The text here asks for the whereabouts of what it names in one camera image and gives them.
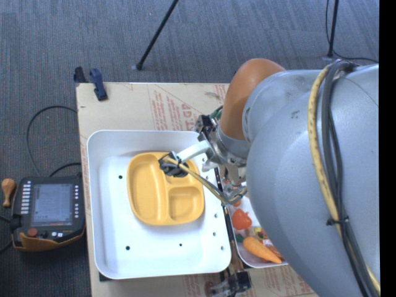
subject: table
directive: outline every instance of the table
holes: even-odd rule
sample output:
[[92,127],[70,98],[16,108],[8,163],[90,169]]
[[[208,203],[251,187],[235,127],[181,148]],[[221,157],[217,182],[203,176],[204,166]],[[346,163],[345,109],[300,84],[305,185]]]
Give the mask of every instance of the table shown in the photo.
[[[84,180],[85,215],[93,297],[205,297],[208,283],[218,283],[217,273],[167,277],[100,280],[93,255],[93,227],[87,162],[87,141],[96,131],[171,130],[188,131],[201,114],[222,105],[228,84],[104,83],[108,98],[99,101],[95,84],[76,85],[80,151]],[[241,296],[317,297],[289,266],[249,269],[252,288]]]

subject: tripod leg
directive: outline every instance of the tripod leg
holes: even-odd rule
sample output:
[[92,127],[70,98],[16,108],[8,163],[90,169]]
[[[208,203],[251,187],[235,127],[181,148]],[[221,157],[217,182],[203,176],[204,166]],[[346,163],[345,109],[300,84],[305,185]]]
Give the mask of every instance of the tripod leg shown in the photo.
[[339,0],[335,0],[335,2],[334,2],[332,33],[331,33],[331,36],[330,36],[329,51],[327,52],[327,56],[328,57],[333,57],[333,44],[334,44],[334,34],[335,34],[335,23],[337,22],[338,1]]
[[138,71],[141,71],[141,70],[142,70],[142,68],[143,68],[143,63],[144,63],[144,61],[145,61],[147,55],[149,55],[149,52],[151,51],[151,49],[152,49],[152,47],[153,47],[155,41],[157,40],[158,36],[160,35],[160,33],[161,33],[161,31],[162,31],[162,28],[165,26],[166,21],[168,21],[170,15],[171,15],[172,12],[173,12],[174,7],[176,7],[176,5],[177,5],[177,3],[178,3],[178,1],[179,1],[179,0],[173,0],[172,5],[170,6],[168,12],[165,14],[165,17],[163,18],[163,20],[162,20],[162,22],[161,22],[161,24],[160,24],[160,26],[159,26],[157,32],[155,32],[154,37],[152,38],[150,44],[148,45],[148,47],[147,47],[147,49],[146,49],[146,52],[145,52],[144,55],[142,56],[142,59],[136,64],[136,69],[137,69]]

